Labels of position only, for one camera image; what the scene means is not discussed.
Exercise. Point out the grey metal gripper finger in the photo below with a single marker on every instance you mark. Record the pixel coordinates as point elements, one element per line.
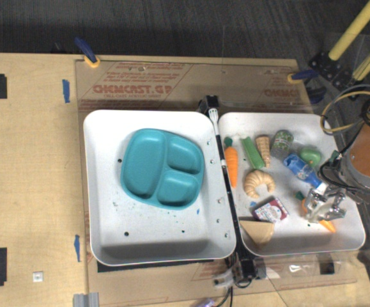
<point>336,208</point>
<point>314,207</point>

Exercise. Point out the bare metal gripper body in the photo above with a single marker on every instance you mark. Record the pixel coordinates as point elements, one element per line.
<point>347,194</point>

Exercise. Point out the white plastic tray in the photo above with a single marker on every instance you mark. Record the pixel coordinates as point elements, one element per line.
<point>108,203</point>
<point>299,238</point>

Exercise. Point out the blue plastic bottle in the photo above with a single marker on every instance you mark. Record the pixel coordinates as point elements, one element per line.
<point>301,169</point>

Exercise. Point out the red and white carton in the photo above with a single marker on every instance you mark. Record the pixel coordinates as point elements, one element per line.
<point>270,211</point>

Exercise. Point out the beige bread wedge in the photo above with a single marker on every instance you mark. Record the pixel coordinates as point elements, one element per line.
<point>259,232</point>

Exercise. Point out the beige croissant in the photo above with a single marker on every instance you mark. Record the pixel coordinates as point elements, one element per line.
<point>256,179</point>

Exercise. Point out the green can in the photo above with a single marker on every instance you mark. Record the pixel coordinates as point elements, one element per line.
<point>282,144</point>

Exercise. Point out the beige waffle cone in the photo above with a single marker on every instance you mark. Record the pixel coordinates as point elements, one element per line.
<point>264,149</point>

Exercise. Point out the green stick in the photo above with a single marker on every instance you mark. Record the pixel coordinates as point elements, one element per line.
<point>253,153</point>

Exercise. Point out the thin black and white rod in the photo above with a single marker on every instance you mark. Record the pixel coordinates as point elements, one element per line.
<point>227,187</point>

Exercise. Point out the large orange carrot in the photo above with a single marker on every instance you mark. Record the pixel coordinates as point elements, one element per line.
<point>232,165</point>

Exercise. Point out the blue divided plate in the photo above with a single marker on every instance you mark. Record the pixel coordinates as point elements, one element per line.
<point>146,168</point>

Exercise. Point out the brown cardboard board red print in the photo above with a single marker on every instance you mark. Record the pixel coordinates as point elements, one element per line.
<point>184,82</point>

